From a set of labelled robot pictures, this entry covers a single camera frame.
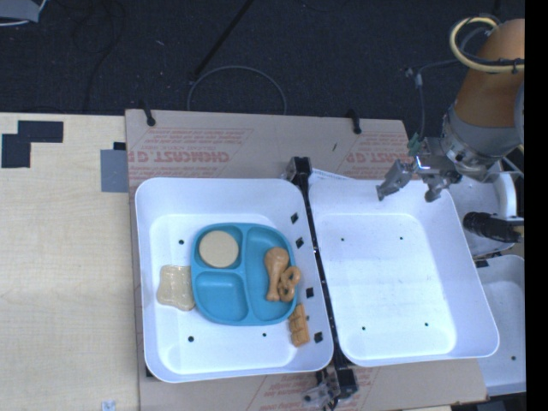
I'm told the white plastic tray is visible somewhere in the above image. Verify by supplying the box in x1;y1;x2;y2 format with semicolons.
308;177;501;368
474;253;527;397
134;176;335;384

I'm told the brown pretzel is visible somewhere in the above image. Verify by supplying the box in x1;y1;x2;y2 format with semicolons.
277;265;302;303

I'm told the black cylinder on white bracket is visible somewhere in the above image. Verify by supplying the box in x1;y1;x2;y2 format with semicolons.
462;170;525;244

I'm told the blue divided plate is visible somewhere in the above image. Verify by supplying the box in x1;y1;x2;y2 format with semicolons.
189;222;299;327

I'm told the black block with wires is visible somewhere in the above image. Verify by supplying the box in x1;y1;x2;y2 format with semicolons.
332;366;358;401

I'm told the brown cardboard board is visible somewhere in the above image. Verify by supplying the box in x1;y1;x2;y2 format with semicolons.
124;108;490;411

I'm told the round beige biscuit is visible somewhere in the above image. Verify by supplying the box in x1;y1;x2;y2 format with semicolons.
198;229;241;269

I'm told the tan chicken drumstick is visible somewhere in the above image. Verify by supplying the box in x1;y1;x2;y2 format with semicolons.
263;247;291;303

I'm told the orange waffle piece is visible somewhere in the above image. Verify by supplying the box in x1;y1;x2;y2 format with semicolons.
288;302;311;348

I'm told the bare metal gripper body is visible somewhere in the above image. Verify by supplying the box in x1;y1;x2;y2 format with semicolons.
409;136;500;187

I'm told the beige bread slice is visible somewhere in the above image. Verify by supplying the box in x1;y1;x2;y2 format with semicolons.
155;264;197;313

